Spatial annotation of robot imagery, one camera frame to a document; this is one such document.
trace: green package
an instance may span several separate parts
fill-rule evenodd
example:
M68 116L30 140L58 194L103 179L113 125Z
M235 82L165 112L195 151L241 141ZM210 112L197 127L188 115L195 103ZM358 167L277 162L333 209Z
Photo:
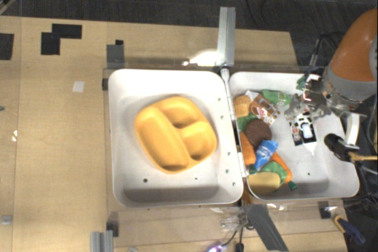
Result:
M264 89L261 91L262 96L277 106L285 106L291 102L292 96L280 91Z
M256 120L258 117L256 117L253 113L250 113L246 117L238 117L237 118L237 127L241 132L246 130L247 124L253 120Z
M286 177L288 176L288 173L286 170L284 170L284 168L282 167L282 165L278 164L277 162L269 162L268 164L266 164L262 169L261 171L267 171L267 172L275 172L276 174L279 175L281 181L279 183L280 186L282 186L282 184L285 182L286 180Z

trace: brown cookie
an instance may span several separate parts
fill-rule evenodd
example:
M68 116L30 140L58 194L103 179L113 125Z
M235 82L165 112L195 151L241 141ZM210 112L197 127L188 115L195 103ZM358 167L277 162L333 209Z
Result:
M249 122L244 132L254 148L257 148L263 140L272 139L272 132L269 126L261 120Z

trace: orange carrot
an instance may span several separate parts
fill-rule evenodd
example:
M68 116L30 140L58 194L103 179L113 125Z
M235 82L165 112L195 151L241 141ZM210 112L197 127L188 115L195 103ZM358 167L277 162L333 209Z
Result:
M242 153L244 158L244 163L248 167L251 164L256 162L255 150L244 132L241 132L240 135L240 145L242 147Z
M285 179L285 183L290 182L293 178L293 174L291 173L289 167L286 165L284 160L278 155L277 152L273 153L273 155L271 156L271 160L280 164L282 166L282 168L284 168L284 170L286 170L286 172L288 173L288 176Z

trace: toy food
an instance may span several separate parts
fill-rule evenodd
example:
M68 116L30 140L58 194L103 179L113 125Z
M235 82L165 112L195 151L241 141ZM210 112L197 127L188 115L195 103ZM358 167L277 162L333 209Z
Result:
M260 93L248 90L246 96L251 100L249 112L253 113L258 119L263 120L268 126L271 126L280 115L278 108Z
M217 146L216 134L205 115L191 100L180 96L142 109L134 128L148 158L168 174L206 160Z
M234 109L236 117L245 117L249 114L250 98L239 96L234 99Z
M271 91L264 89L261 91L262 96L277 106L285 106L291 102L292 97L280 91Z
M243 131L246 130L246 126L248 125L248 123L253 121L253 120L256 120L256 119L257 119L257 117L252 113L249 113L248 116L246 116L246 117L238 117L237 118L237 127L239 128L239 130L241 132L243 132Z
M256 162L255 150L251 143L249 143L244 132L241 132L239 137L240 145L242 147L244 163L248 167L249 165L254 164Z
M245 128L245 134L254 148L257 148L263 140L272 139L269 126L261 120L249 122Z
M277 147L278 143L275 141L262 141L259 147L256 149L255 164L249 166L249 173L255 174L256 171L260 170L260 168L269 161L273 153L276 151Z
M269 162L261 169L261 171L275 172L276 174L278 174L280 178L280 181L279 181L280 186L282 186L282 184L285 182L285 179L288 175L286 170L284 170L284 168L276 162Z
M267 194L276 191L280 186L281 179L275 172L258 172L248 176L249 188L255 194Z
M285 183L289 184L290 189L294 190L295 188L297 188L298 186L292 181L292 178L293 178L292 172L290 171L289 167L286 165L284 160L282 160L282 158L278 155L277 151L273 153L273 155L271 156L271 160L280 164L284 168L284 170L286 170L286 172L288 173L285 179Z

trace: white tray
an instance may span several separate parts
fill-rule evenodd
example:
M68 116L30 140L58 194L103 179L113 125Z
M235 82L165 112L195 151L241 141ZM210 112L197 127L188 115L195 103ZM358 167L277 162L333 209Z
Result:
M246 90L279 90L285 93L300 93L296 90L298 74L239 72L230 78L233 98ZM293 173L293 181L298 185L294 191L283 186L272 194L256 197L267 201L295 199L323 199L352 197L359 190L359 179L353 164L342 162L325 146L324 137L334 133L345 136L340 119L332 114L315 122L317 147L314 155L303 145L295 146L291 130L284 118L280 117L271 126L273 140L279 143L278 152Z
M134 120L140 110L171 96L192 100L217 135L204 162L179 174L157 169L140 146ZM243 192L236 142L223 80L208 71L118 70L109 78L113 191L128 207L229 204Z

